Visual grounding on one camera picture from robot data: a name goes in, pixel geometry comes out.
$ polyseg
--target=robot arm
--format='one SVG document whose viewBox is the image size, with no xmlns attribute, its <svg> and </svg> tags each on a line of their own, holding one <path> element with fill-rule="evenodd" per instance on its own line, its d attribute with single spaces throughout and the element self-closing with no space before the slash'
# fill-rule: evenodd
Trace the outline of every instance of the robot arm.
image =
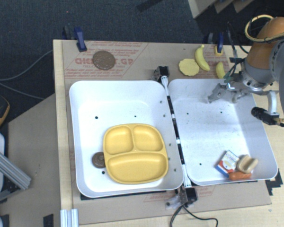
<svg viewBox="0 0 284 227">
<path fill-rule="evenodd" d="M 270 20 L 261 29 L 257 38 L 252 38 L 248 33 L 250 23 L 262 17 Z M 268 15 L 255 17 L 246 25 L 245 35 L 254 43 L 248 56 L 240 62 L 241 71 L 234 73 L 235 69 L 233 71 L 231 69 L 224 77 L 224 82 L 227 84 L 218 84 L 208 100 L 212 102 L 221 98 L 227 90 L 233 93 L 233 103 L 250 93 L 267 96 L 268 111 L 254 108 L 252 114 L 267 124 L 284 126 L 284 120 L 279 119 L 279 114 L 275 112 L 276 92 L 264 91 L 274 81 L 279 83 L 278 92 L 284 112 L 284 17 L 272 18 Z"/>
</svg>

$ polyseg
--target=blue clamp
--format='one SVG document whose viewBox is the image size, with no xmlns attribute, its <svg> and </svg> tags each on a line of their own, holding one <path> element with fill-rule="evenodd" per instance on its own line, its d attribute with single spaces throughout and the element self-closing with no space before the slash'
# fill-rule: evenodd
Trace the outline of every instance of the blue clamp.
<svg viewBox="0 0 284 227">
<path fill-rule="evenodd" d="M 63 27 L 62 31 L 62 39 L 63 40 L 78 40 L 77 47 L 79 52 L 87 51 L 86 45 L 83 39 L 83 31 L 80 27 L 74 28 L 74 36 L 68 25 Z"/>
<path fill-rule="evenodd" d="M 74 36 L 75 39 L 78 40 L 77 47 L 80 52 L 87 51 L 86 45 L 83 39 L 83 31 L 80 27 L 74 28 Z"/>
</svg>

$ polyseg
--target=cardboard sheet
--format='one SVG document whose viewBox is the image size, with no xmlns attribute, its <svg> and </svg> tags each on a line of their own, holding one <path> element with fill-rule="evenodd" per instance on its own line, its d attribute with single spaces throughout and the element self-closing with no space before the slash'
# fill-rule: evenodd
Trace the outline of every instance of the cardboard sheet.
<svg viewBox="0 0 284 227">
<path fill-rule="evenodd" d="M 79 80 L 147 80 L 158 66 L 169 67 L 169 80 L 176 78 L 218 78 L 215 65 L 222 61 L 225 71 L 229 60 L 225 54 L 214 55 L 213 44 L 205 45 L 204 57 L 210 71 L 200 69 L 195 76 L 185 76 L 179 70 L 179 62 L 185 58 L 193 59 L 199 44 L 161 44 L 134 42 L 86 42 L 88 51 L 79 53 L 76 41 L 63 41 L 63 63 L 65 94 L 68 118 L 70 148 L 71 182 L 73 207 L 79 210 L 81 225 L 110 222 L 135 218 L 172 215 L 174 210 L 166 210 L 165 200 L 175 195 L 174 191 L 146 193 L 130 196 L 82 200 L 76 186 L 75 155 L 69 100 L 70 86 Z M 116 65 L 110 70 L 97 69 L 92 63 L 95 52 L 109 51 Z M 232 183 L 216 186 L 196 186 L 198 201 L 190 206 L 193 212 L 241 208 L 270 204 L 264 181 Z"/>
</svg>

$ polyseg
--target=black hinge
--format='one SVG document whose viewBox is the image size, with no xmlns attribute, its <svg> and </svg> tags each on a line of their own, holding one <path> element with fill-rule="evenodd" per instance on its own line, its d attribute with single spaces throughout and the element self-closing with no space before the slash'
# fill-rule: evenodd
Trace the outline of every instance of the black hinge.
<svg viewBox="0 0 284 227">
<path fill-rule="evenodd" d="M 278 169 L 278 173 L 275 176 L 275 180 L 271 181 L 271 180 L 265 180 L 266 183 L 266 187 L 268 190 L 268 193 L 270 196 L 273 196 L 273 188 L 275 187 L 281 187 L 281 185 L 283 185 L 283 181 L 280 175 L 280 170 Z"/>
<path fill-rule="evenodd" d="M 186 207 L 188 207 L 190 204 L 196 202 L 198 200 L 197 192 L 195 188 L 186 188 L 186 195 L 187 195 L 187 204 Z"/>
</svg>

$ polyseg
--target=small food package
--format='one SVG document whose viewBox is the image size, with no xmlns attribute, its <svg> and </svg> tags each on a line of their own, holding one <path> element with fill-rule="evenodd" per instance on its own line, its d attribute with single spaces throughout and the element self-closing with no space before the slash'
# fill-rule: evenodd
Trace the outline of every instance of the small food package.
<svg viewBox="0 0 284 227">
<path fill-rule="evenodd" d="M 229 177 L 229 173 L 236 170 L 238 161 L 239 158 L 230 150 L 227 150 L 215 168 L 224 176 Z"/>
</svg>

